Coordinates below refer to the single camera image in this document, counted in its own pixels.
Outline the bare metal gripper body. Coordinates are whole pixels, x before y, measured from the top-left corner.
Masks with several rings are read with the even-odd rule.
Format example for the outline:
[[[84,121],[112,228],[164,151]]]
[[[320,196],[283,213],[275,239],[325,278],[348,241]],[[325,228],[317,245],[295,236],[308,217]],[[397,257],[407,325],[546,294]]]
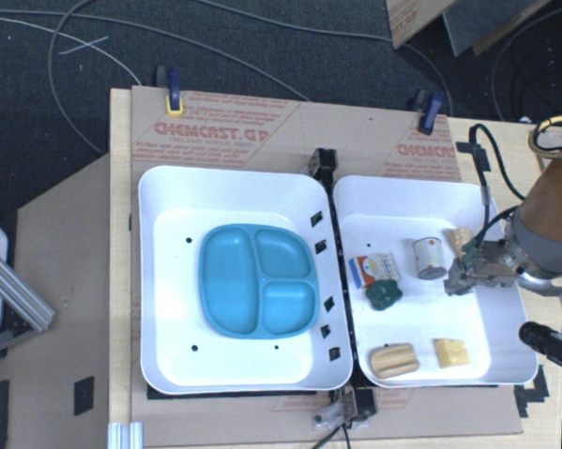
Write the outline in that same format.
[[[509,287],[525,268],[507,241],[475,239],[464,247],[463,281],[468,286]]]

